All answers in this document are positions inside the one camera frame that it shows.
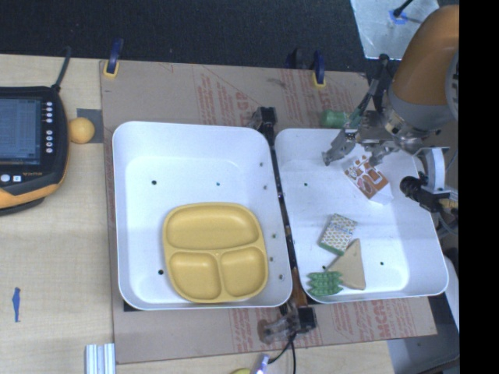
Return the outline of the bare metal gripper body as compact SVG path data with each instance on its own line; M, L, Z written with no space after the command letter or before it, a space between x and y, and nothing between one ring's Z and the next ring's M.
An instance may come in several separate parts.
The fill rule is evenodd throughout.
M356 141L368 151L403 150L415 153L427 132L411 126L394 111L366 111L359 123Z

